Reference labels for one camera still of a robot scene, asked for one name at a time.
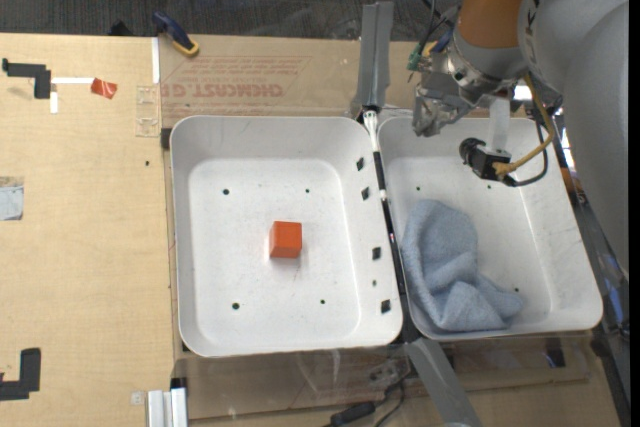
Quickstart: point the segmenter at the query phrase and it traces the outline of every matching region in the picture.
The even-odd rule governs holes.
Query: plywood surface
[[[112,100],[59,86],[51,115],[32,80],[0,75],[0,176],[25,186],[22,220],[0,222],[5,381],[42,351],[40,391],[0,402],[0,426],[144,425],[131,394],[172,368],[162,152],[134,132],[150,40],[3,34],[0,57],[118,84]]]

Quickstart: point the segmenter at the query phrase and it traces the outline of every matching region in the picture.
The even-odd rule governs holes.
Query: yellow cable
[[[520,160],[517,160],[516,162],[511,162],[510,164],[505,164],[503,162],[494,162],[493,169],[496,170],[496,174],[499,177],[503,177],[504,175],[513,173],[520,166],[529,162],[533,157],[538,155],[542,150],[544,150],[547,146],[549,146],[551,144],[551,141],[553,141],[553,138],[555,137],[555,130],[553,129],[553,125],[551,123],[551,120],[549,119],[549,115],[547,114],[547,110],[544,108],[544,105],[542,105],[542,102],[540,101],[540,97],[538,96],[538,93],[533,87],[533,82],[531,82],[531,76],[529,74],[525,75],[524,80],[527,83],[527,86],[529,86],[529,90],[531,91],[531,97],[533,98],[534,103],[538,107],[540,114],[542,114],[542,119],[544,119],[544,124],[545,124],[545,127],[547,128],[547,132],[549,133],[549,135],[547,135],[547,138],[543,143],[539,144],[533,151],[530,151],[524,157],[522,157]]]

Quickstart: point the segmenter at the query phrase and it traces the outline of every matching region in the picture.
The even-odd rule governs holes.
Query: gray cloth
[[[506,329],[524,305],[478,272],[477,246],[466,214],[435,200],[411,211],[401,244],[409,294],[446,331]]]

